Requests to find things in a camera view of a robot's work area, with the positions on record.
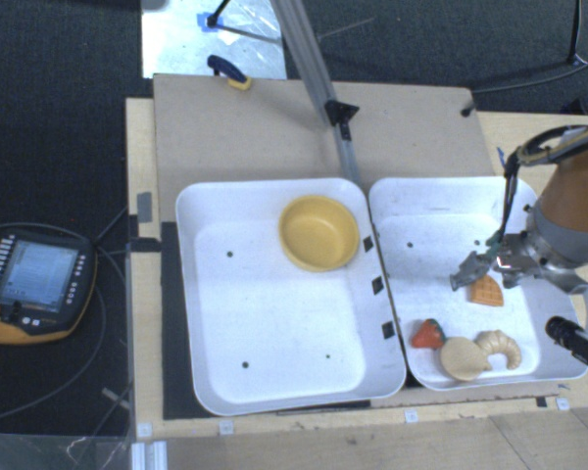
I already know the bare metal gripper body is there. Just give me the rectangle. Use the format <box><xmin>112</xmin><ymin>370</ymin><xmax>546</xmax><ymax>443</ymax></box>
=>
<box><xmin>488</xmin><ymin>231</ymin><xmax>587</xmax><ymax>294</ymax></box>

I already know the orange waffle piece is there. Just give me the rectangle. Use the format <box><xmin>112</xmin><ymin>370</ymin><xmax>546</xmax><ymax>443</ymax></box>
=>
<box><xmin>467</xmin><ymin>273</ymin><xmax>506</xmax><ymax>309</ymax></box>

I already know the white plastic tray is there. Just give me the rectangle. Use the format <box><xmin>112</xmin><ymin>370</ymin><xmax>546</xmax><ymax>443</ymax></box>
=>
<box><xmin>174</xmin><ymin>177</ymin><xmax>408</xmax><ymax>418</ymax></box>
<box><xmin>367</xmin><ymin>175</ymin><xmax>588</xmax><ymax>393</ymax></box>

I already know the beige croissant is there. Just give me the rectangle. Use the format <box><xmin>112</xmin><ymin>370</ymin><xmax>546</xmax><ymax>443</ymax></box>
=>
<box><xmin>473</xmin><ymin>329</ymin><xmax>523</xmax><ymax>372</ymax></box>

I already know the red strawberry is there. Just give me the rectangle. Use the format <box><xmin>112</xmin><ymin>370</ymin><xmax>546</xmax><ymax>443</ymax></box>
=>
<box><xmin>410</xmin><ymin>317</ymin><xmax>448</xmax><ymax>352</ymax></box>

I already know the beige round biscuit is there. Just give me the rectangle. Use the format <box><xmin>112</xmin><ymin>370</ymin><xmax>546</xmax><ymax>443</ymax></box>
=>
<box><xmin>438</xmin><ymin>336</ymin><xmax>494</xmax><ymax>383</ymax></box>

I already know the yellow bowl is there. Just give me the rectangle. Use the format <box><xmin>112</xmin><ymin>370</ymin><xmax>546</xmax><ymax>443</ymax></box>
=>
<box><xmin>277</xmin><ymin>194</ymin><xmax>362</xmax><ymax>273</ymax></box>

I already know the brown cardboard board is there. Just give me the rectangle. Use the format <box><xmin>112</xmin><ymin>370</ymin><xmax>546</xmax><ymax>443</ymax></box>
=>
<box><xmin>152</xmin><ymin>72</ymin><xmax>562</xmax><ymax>409</ymax></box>

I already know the black cylinder on white bracket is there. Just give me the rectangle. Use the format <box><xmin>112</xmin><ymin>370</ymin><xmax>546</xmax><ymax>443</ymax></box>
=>
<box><xmin>544</xmin><ymin>283</ymin><xmax>588</xmax><ymax>367</ymax></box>

